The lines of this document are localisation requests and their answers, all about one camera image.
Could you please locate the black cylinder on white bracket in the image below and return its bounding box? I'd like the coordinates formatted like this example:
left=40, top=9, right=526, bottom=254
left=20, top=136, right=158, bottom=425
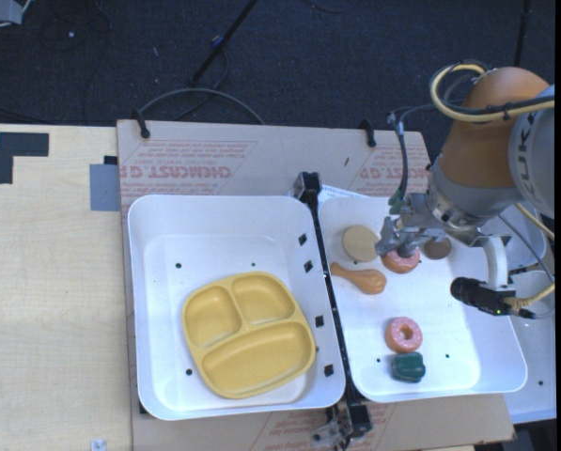
left=450, top=234, right=519, bottom=318

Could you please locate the pink doughnut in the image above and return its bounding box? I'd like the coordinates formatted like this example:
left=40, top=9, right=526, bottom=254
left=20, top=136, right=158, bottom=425
left=384, top=316, right=424, bottom=354
left=381, top=244, right=423, bottom=275

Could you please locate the orange chicken drumstick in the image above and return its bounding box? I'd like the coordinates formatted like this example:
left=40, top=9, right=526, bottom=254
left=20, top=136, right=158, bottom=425
left=330, top=261, right=388, bottom=296

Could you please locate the thin black rod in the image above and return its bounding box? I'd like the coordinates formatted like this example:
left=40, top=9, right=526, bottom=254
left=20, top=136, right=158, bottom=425
left=305, top=189, right=362, bottom=411

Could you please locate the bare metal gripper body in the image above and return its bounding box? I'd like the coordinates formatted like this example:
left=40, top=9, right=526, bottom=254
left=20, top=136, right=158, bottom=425
left=398, top=192, right=481, bottom=244

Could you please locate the brown cardboard board red print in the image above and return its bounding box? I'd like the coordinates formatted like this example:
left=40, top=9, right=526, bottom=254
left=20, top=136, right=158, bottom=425
left=116, top=118, right=517, bottom=451

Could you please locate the tan round biscuit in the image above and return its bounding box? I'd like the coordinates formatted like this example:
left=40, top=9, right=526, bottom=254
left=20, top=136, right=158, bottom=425
left=342, top=225, right=382, bottom=263

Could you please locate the brown round biscuit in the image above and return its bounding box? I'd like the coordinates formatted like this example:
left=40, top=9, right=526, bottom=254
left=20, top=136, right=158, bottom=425
left=422, top=236, right=453, bottom=261

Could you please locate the yellow divided plate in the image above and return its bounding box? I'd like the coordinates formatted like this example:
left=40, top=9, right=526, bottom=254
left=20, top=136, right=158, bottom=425
left=180, top=271, right=318, bottom=400

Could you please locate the green bell pepper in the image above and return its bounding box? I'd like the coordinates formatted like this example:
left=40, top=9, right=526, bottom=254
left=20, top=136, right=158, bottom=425
left=391, top=351, right=427, bottom=384

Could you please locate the white plastic tray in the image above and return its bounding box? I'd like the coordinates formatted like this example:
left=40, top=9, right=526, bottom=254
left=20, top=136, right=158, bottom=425
left=317, top=194, right=529, bottom=404
left=127, top=194, right=347, bottom=422

